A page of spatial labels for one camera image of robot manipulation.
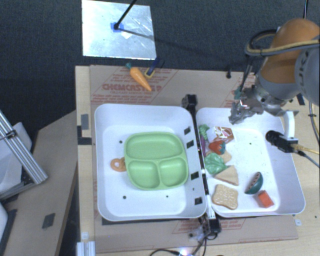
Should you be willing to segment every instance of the divided green plate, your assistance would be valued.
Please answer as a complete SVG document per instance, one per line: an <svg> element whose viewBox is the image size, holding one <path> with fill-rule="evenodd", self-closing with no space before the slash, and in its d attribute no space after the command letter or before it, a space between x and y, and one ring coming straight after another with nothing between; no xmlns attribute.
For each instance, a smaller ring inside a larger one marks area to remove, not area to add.
<svg viewBox="0 0 320 256"><path fill-rule="evenodd" d="M169 132L142 132L124 143L125 166L133 185L142 190L172 189L188 179L181 140Z"/></svg>

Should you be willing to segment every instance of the black rod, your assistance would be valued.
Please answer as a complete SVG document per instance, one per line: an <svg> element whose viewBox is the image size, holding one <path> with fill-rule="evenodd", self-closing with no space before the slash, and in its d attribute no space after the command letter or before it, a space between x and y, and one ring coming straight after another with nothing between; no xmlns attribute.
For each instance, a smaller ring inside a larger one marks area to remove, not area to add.
<svg viewBox="0 0 320 256"><path fill-rule="evenodd" d="M124 14L121 16L121 18L119 19L119 21L118 21L116 24L113 25L113 28L114 28L115 30L118 30L118 29L119 29L120 23L121 23L122 20L126 17L126 15L127 15L128 12L130 11L130 9L132 8L132 6L134 6L134 4L136 3L136 1L138 1L138 0L133 0L133 1L130 3L129 7L125 10Z"/></svg>

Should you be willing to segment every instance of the orange carrot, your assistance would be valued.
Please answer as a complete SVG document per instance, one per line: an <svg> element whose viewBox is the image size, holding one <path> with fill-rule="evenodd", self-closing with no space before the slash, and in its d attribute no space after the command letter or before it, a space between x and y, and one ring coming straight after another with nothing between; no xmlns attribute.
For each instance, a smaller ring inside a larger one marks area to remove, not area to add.
<svg viewBox="0 0 320 256"><path fill-rule="evenodd" d="M125 65L126 68L130 70L130 76L142 87L146 88L149 92L151 92L151 87L147 80L145 79L144 75L141 73L139 68L137 67L132 67L131 63L127 63Z"/></svg>
<svg viewBox="0 0 320 256"><path fill-rule="evenodd" d="M268 207L274 205L274 202L271 200L270 196L268 195L267 191L265 191L265 190L262 190L258 194L258 198L265 208L268 208Z"/></svg>

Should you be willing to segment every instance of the robotic arm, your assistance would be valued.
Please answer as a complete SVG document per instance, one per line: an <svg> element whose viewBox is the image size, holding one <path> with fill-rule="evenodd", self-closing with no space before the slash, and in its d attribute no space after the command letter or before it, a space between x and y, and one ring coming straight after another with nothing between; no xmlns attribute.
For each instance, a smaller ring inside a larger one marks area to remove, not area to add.
<svg viewBox="0 0 320 256"><path fill-rule="evenodd" d="M235 92L229 121L243 122L254 114L264 111L275 117L285 115L282 107L301 93L311 103L319 106L319 36L320 28L315 23L296 18L289 20L277 32L268 30L255 35L246 45L249 59L265 57L255 84L244 88L252 61L242 85ZM254 43L261 38L274 36L269 49L257 49Z"/></svg>

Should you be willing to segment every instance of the white tray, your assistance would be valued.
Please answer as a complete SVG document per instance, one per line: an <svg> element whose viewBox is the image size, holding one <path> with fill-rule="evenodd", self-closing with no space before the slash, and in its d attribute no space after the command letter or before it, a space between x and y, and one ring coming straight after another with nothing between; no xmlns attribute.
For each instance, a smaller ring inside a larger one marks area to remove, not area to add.
<svg viewBox="0 0 320 256"><path fill-rule="evenodd" d="M197 218L206 210L206 196L190 113L178 106L103 104L94 114L97 157L97 206L110 221ZM188 180L164 190L135 187L127 172L111 169L124 156L126 139L135 133L170 132L178 136L188 160ZM187 148L187 143L194 145Z"/></svg>
<svg viewBox="0 0 320 256"><path fill-rule="evenodd" d="M254 115L243 123L232 125L229 122L229 108L202 108L196 114L198 126L220 126L232 129L235 139L226 144L232 155L227 165L234 165L238 172L239 186L213 178L206 172L210 195L217 184L224 184L238 191L238 207L230 210L212 203L214 211L226 218L263 215L298 214L305 208L305 198L290 153L284 153L266 141L265 135L274 130L284 133L279 117L266 112ZM256 172L263 175L261 190L266 190L274 205L259 207L256 195L245 194L247 186Z"/></svg>

